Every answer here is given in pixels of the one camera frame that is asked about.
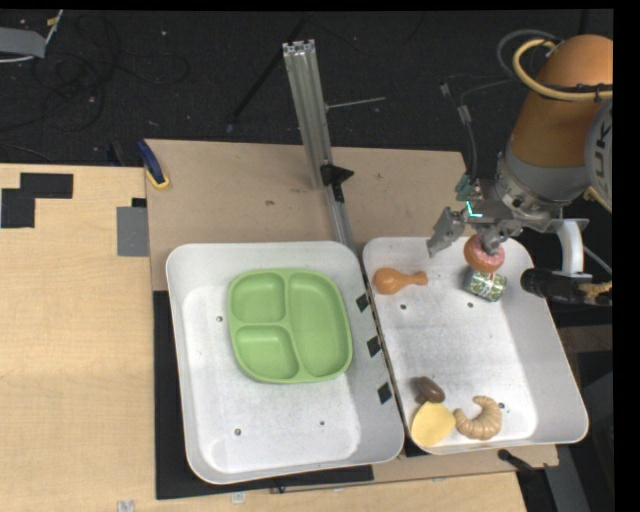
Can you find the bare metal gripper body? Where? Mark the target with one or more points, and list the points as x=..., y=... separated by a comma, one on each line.
x=520, y=212

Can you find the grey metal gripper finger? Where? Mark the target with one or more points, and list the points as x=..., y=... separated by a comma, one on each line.
x=492, y=241
x=446, y=230

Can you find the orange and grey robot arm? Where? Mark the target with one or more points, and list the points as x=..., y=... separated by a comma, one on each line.
x=555, y=115

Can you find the pink doughnut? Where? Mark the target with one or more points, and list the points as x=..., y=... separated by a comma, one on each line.
x=472, y=257

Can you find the small green and white can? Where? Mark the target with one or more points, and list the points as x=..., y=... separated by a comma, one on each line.
x=484, y=286

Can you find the orange chicken drumstick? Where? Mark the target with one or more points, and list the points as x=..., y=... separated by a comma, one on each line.
x=390, y=281

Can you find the white plastic tray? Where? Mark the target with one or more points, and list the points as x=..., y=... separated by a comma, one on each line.
x=280, y=425
x=450, y=345

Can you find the green divided plate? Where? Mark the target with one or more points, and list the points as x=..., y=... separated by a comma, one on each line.
x=320, y=325

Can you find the brown mushroom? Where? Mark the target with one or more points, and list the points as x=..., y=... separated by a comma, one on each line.
x=430, y=390

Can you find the tan croissant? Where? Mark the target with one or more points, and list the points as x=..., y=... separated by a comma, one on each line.
x=482, y=424

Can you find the yellow potato chip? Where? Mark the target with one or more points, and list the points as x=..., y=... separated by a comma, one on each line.
x=431, y=425

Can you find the brown cardboard board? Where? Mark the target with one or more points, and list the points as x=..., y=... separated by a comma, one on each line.
x=240, y=205

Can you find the black cylinder on white bracket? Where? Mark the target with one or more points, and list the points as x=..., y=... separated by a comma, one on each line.
x=547, y=286

